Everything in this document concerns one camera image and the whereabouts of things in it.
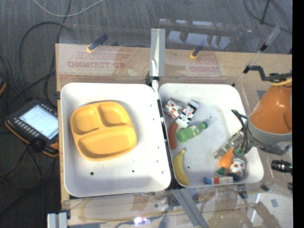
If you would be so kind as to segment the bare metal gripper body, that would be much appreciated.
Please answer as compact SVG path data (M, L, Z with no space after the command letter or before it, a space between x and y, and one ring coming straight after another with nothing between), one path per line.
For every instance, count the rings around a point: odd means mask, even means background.
M246 152L248 147L247 132L239 130L228 139L228 143L235 145L234 151Z

